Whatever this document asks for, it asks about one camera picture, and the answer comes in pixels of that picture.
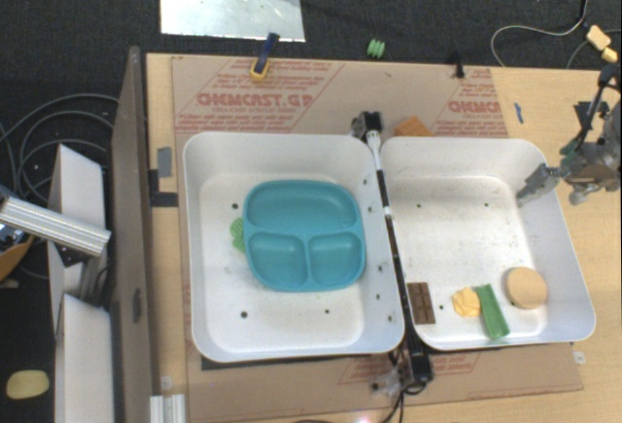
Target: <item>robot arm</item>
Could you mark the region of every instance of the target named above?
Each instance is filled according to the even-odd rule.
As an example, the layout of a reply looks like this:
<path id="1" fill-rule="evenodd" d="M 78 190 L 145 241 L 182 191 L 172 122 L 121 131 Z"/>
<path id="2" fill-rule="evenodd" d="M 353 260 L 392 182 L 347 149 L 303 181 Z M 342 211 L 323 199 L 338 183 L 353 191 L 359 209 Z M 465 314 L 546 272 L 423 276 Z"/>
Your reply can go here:
<path id="1" fill-rule="evenodd" d="M 539 165 L 525 180 L 525 187 L 516 195 L 519 206 L 550 192 L 562 179 L 572 185 L 572 205 L 582 203 L 588 194 L 602 188 L 608 192 L 615 192 L 620 188 L 620 101 L 612 111 L 601 105 L 603 90 L 610 87 L 611 79 L 615 80 L 614 87 L 619 91 L 619 64 L 608 65 L 601 72 L 599 90 L 587 116 L 581 121 L 581 129 L 560 151 L 564 156 L 561 165 Z M 585 137 L 598 110 L 605 121 L 603 133 L 596 142 L 586 143 Z"/>

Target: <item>blue clamp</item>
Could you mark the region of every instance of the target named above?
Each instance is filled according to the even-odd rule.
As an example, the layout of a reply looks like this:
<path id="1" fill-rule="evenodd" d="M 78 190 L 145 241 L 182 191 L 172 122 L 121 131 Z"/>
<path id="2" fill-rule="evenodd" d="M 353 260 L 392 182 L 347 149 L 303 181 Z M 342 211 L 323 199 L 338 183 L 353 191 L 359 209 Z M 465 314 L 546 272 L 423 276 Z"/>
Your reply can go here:
<path id="1" fill-rule="evenodd" d="M 255 81 L 261 81 L 267 74 L 268 68 L 270 67 L 268 58 L 279 42 L 279 38 L 280 36 L 274 32 L 268 34 L 263 48 L 261 49 L 261 53 L 259 54 L 259 58 L 256 58 L 251 67 L 251 78 Z"/>
<path id="2" fill-rule="evenodd" d="M 523 123 L 523 109 L 518 103 L 514 103 L 514 109 L 516 110 L 516 117 L 519 123 Z"/>

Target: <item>round bread roll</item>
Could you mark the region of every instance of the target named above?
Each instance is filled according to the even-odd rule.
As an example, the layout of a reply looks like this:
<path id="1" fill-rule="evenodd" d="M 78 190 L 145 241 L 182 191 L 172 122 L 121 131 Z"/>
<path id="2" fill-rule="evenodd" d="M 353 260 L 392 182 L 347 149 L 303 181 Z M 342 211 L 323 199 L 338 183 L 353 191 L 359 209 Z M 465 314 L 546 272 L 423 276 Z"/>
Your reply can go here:
<path id="1" fill-rule="evenodd" d="M 515 267 L 509 271 L 505 285 L 509 299 L 522 309 L 540 307 L 548 296 L 544 278 L 528 267 Z"/>

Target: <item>cardboard sheet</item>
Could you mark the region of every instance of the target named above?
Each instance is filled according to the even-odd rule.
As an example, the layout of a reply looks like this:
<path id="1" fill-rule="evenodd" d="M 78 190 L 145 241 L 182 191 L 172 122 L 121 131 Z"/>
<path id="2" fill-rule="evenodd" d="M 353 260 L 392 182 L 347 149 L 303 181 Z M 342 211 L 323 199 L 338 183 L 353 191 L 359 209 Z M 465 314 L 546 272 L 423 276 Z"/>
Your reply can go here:
<path id="1" fill-rule="evenodd" d="M 204 130 L 346 134 L 361 111 L 380 110 L 384 139 L 415 115 L 435 135 L 506 137 L 491 72 L 384 62 L 272 60 L 249 78 L 251 58 L 173 56 L 177 172 L 186 141 Z M 183 175 L 178 176 L 190 421 L 251 421 L 389 408 L 371 384 L 391 369 L 387 355 L 250 365 L 205 362 L 190 333 L 190 281 Z M 408 405 L 492 399 L 582 388 L 568 344 L 445 353 L 435 380 Z"/>

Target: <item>black clip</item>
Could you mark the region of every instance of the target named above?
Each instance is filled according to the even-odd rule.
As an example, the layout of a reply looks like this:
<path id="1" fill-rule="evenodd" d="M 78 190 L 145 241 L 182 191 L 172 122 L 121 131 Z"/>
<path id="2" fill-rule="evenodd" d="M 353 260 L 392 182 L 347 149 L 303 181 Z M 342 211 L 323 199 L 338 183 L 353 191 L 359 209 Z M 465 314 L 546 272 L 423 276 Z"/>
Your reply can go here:
<path id="1" fill-rule="evenodd" d="M 453 52 L 447 58 L 446 63 L 450 63 L 452 65 L 456 65 L 456 73 L 455 77 L 458 79 L 463 79 L 465 77 L 465 67 L 463 66 L 463 56 L 460 52 Z"/>
<path id="2" fill-rule="evenodd" d="M 54 246 L 56 247 L 58 255 L 60 256 L 60 259 L 62 260 L 62 263 L 65 267 L 71 267 L 72 265 L 85 263 L 91 258 L 89 254 L 85 254 L 84 252 L 80 252 L 79 250 L 69 248 L 66 245 L 59 245 L 58 243 L 54 243 Z"/>
<path id="3" fill-rule="evenodd" d="M 147 173 L 149 184 L 149 202 L 152 207 L 177 207 L 179 197 L 175 193 L 159 190 L 159 174 L 157 169 L 150 169 Z"/>
<path id="4" fill-rule="evenodd" d="M 381 133 L 383 129 L 380 112 L 361 112 L 358 117 L 352 119 L 350 124 L 350 134 L 363 142 L 367 141 L 366 135 L 368 131 L 378 131 L 378 133 Z"/>

